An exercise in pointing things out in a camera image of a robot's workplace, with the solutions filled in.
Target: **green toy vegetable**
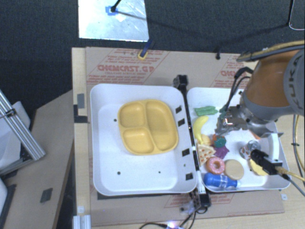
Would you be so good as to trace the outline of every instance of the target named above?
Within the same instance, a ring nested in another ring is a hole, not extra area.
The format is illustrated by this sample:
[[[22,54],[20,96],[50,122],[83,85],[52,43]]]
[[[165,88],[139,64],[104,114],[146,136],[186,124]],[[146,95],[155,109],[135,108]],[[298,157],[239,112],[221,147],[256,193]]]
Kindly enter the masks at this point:
[[[206,107],[201,107],[201,108],[194,108],[196,114],[198,116],[202,115],[214,115],[218,113],[218,111],[215,109],[214,106],[206,106]]]

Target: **toy donut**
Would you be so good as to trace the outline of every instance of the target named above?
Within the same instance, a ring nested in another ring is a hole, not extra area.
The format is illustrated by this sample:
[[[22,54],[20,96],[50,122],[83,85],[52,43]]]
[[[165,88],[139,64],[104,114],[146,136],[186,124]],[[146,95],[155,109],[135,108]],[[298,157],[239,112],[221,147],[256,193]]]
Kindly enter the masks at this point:
[[[206,169],[215,175],[220,175],[224,172],[224,161],[219,157],[211,157],[206,162]]]

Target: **blue toy bottle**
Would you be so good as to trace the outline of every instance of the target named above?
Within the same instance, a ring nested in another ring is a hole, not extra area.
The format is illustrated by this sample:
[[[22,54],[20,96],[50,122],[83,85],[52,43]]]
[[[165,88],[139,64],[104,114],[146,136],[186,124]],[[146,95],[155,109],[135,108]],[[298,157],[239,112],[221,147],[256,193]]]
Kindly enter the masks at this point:
[[[204,175],[203,182],[206,186],[214,186],[214,187],[240,186],[240,181],[232,180],[225,175],[214,175],[212,173],[206,173]]]

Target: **blue tape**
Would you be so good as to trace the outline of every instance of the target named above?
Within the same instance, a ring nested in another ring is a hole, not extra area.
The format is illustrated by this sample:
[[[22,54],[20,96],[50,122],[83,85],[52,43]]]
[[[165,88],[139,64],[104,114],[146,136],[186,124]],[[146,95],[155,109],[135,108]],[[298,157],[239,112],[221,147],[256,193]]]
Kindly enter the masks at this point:
[[[112,6],[106,6],[106,7],[105,7],[106,13],[107,13],[109,16],[114,16],[114,15],[118,14],[119,11],[118,11],[117,9],[115,9],[115,12],[111,12],[111,7],[112,7]]]

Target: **dark carpet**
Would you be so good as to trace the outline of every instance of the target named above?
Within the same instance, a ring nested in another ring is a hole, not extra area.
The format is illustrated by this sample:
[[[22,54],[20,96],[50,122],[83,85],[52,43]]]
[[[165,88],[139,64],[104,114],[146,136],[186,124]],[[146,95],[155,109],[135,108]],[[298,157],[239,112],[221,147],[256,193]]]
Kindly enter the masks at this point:
[[[286,26],[290,0],[145,0],[154,49],[231,52],[304,39]],[[304,27],[305,0],[294,26]],[[143,43],[78,38],[78,0],[0,0],[0,89],[31,115],[72,89],[71,48],[142,48]]]

